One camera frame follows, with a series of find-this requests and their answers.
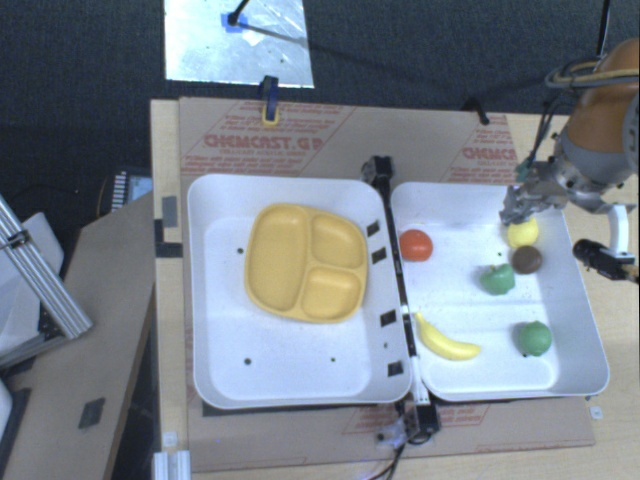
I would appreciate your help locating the yellow banana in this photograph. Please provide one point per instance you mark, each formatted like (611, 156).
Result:
(447, 347)

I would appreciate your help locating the yellow lemon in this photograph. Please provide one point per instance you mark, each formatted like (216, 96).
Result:
(524, 234)

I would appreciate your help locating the yellow divided plate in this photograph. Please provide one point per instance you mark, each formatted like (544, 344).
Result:
(280, 263)

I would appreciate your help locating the green lime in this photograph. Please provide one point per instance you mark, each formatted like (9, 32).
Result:
(535, 338)

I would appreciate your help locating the brown cardboard board red print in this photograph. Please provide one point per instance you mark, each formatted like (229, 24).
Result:
(320, 138)

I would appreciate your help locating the black cylinder on white bracket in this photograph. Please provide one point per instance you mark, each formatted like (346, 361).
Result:
(617, 258)

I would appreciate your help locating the white plastic tray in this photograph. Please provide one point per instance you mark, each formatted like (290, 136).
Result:
(480, 318)
(280, 358)

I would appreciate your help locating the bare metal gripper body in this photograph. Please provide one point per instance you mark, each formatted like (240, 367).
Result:
(550, 188)

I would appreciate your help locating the red tomato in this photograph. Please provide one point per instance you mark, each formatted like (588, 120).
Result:
(416, 245)

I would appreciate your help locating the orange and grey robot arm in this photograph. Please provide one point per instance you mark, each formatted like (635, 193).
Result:
(600, 113)

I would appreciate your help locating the green pepper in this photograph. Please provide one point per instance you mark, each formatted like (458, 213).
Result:
(497, 280)

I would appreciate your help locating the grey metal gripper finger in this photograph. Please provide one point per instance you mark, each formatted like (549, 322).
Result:
(529, 209)
(508, 212)

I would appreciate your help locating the thin black and white rod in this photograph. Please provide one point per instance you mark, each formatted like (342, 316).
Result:
(400, 278)

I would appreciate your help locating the brown round fruit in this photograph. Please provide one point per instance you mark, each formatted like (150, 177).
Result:
(526, 260)

